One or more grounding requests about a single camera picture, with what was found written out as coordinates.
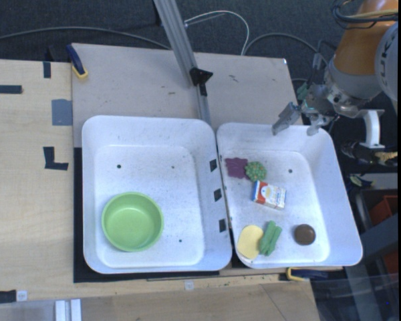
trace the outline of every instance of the black clip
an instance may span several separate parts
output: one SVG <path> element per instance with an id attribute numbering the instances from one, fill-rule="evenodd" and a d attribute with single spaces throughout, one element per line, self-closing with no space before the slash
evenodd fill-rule
<path id="1" fill-rule="evenodd" d="M 195 86 L 199 86 L 201 92 L 200 94 L 202 96 L 207 96 L 207 87 L 205 84 L 212 75 L 212 72 L 208 72 L 199 68 L 190 69 L 190 77 L 192 78 L 192 82 Z"/>

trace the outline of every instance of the green plate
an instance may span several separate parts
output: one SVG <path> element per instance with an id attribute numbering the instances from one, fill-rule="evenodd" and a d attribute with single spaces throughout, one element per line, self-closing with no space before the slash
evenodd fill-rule
<path id="1" fill-rule="evenodd" d="M 123 193 L 111 198 L 104 207 L 102 229 L 109 242 L 118 249 L 143 251 L 159 240 L 163 214 L 147 195 Z"/>

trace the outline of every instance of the brown round object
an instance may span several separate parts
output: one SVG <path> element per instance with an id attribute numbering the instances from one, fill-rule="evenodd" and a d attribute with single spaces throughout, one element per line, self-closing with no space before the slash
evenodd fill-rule
<path id="1" fill-rule="evenodd" d="M 315 241 L 316 233 L 312 226 L 303 224 L 295 228 L 294 236 L 299 245 L 310 245 Z"/>

